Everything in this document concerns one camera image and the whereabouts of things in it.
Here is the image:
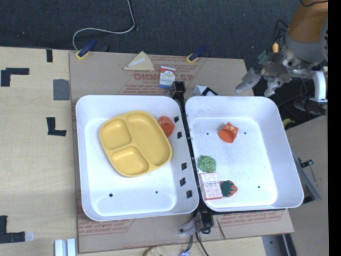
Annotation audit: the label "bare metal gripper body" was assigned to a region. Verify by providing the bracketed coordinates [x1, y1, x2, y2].
[261, 45, 322, 83]

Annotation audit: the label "white and black packet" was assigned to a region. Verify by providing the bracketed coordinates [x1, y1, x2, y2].
[192, 84, 220, 97]

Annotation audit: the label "orange starred fries carton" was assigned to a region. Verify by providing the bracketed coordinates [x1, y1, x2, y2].
[217, 122, 239, 144]

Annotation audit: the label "thin black rod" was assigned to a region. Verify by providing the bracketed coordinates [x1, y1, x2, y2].
[176, 89, 204, 216]

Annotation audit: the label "red white blue carton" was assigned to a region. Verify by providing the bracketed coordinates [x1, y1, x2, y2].
[158, 65, 177, 90]

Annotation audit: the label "white plastic tray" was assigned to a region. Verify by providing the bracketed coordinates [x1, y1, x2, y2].
[75, 94, 200, 222]
[184, 95, 305, 213]

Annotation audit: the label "orange cup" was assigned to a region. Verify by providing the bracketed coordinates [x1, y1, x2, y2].
[157, 115, 176, 138]

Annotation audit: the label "green grapes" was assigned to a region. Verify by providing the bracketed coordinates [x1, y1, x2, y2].
[197, 155, 217, 174]

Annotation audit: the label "beige triangular sandwich slice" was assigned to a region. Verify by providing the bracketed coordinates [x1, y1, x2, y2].
[122, 50, 156, 72]

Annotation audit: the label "red strawberry with green top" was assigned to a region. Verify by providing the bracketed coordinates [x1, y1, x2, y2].
[220, 180, 238, 198]

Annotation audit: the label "pink and white carton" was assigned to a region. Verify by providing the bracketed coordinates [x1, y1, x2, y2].
[199, 172, 224, 201]

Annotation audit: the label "yellow divided plate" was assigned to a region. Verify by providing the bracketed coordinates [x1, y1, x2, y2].
[98, 110, 173, 178]

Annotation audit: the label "brown cardboard board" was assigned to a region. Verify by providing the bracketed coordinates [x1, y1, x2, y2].
[68, 50, 295, 254]

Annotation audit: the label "black cylinder on white bracket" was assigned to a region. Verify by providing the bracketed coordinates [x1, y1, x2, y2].
[294, 70, 329, 116]

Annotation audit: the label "black block with wires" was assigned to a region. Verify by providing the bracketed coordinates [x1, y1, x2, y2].
[199, 210, 215, 231]
[169, 81, 186, 98]

